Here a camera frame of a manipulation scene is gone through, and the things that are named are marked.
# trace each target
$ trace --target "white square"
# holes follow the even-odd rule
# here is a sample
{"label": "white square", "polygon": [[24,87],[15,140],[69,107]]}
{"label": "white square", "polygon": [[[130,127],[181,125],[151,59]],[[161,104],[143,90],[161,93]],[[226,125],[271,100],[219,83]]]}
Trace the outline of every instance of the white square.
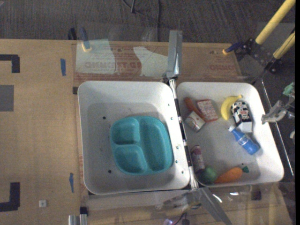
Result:
{"label": "white square", "polygon": [[47,200],[39,200],[39,201],[38,201],[38,206],[39,206],[40,208],[45,208],[45,207],[47,207]]}

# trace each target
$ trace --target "bottle cap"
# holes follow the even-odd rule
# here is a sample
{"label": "bottle cap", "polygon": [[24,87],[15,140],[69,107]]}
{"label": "bottle cap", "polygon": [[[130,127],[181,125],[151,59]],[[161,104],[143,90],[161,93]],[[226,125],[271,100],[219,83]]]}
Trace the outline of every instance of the bottle cap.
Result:
{"label": "bottle cap", "polygon": [[231,125],[231,126],[228,128],[228,131],[229,131],[229,132],[232,132],[234,129],[235,129],[235,126],[234,126],[234,125]]}

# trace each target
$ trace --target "yellow banana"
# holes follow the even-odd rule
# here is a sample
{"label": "yellow banana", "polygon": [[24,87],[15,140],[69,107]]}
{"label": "yellow banana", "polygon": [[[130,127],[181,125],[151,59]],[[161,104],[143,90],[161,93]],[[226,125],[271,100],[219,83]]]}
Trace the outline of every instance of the yellow banana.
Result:
{"label": "yellow banana", "polygon": [[230,117],[230,107],[234,104],[238,99],[242,98],[242,95],[238,96],[229,96],[225,99],[221,106],[221,115],[225,120],[228,120]]}

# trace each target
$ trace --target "yellow rod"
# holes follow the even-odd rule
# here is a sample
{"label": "yellow rod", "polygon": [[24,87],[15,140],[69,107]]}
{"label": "yellow rod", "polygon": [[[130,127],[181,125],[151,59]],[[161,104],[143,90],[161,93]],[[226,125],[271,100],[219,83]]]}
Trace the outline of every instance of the yellow rod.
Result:
{"label": "yellow rod", "polygon": [[272,31],[277,27],[285,15],[291,10],[291,8],[296,4],[296,0],[285,0],[278,11],[274,14],[268,24],[264,27],[261,33],[255,39],[255,42],[262,45],[267,38],[270,36]]}
{"label": "yellow rod", "polygon": [[273,57],[276,59],[280,59],[282,58],[283,55],[286,54],[287,51],[290,50],[290,48],[292,46],[295,45],[295,41],[296,41],[296,31],[294,33],[292,33],[287,40],[281,45],[280,48],[278,48],[274,53],[273,53]]}

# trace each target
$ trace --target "green ball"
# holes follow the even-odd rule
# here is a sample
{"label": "green ball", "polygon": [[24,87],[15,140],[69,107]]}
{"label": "green ball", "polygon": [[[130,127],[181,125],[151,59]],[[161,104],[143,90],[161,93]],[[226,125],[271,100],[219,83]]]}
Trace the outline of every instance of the green ball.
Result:
{"label": "green ball", "polygon": [[205,169],[198,174],[198,180],[204,184],[212,184],[217,179],[217,171],[212,166],[206,166]]}

